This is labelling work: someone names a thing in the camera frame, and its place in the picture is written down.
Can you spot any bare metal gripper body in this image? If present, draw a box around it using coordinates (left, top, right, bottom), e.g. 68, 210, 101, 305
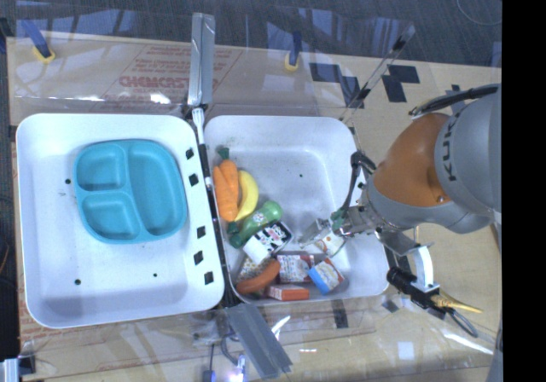
330, 205, 384, 239

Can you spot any white carton with colourful print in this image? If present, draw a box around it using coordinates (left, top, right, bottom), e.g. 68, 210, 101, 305
276, 252, 316, 285

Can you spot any black and white carton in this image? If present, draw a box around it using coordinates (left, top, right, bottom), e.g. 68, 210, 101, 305
242, 221, 294, 266

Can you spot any blue and white carton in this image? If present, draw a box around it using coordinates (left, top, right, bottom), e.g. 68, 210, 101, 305
307, 258, 346, 297

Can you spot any green bottle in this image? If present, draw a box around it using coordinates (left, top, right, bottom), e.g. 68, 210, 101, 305
229, 200, 284, 250

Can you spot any orange carton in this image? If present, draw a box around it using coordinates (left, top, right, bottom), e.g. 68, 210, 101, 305
265, 283, 311, 302

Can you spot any brown sausage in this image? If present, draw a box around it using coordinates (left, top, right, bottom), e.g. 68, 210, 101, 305
235, 259, 282, 297

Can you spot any white patterned packet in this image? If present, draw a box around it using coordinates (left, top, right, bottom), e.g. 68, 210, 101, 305
236, 256, 262, 284

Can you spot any yellow banana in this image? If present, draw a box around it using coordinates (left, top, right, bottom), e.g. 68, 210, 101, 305
233, 169, 260, 223

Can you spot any white plastic tray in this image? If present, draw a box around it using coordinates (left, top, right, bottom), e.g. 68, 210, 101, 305
203, 114, 391, 305
15, 113, 226, 329

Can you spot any orange carrot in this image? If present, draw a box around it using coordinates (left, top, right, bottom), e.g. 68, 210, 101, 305
212, 165, 240, 234
217, 147, 240, 205

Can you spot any brown cardboard board, red print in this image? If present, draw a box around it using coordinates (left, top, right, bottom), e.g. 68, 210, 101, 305
6, 34, 502, 382

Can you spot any blue divided plate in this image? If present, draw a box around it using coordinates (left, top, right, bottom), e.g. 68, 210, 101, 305
73, 139, 189, 245

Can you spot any black cylinder on white bracket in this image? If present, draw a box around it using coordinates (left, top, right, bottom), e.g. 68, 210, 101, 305
375, 229, 443, 310

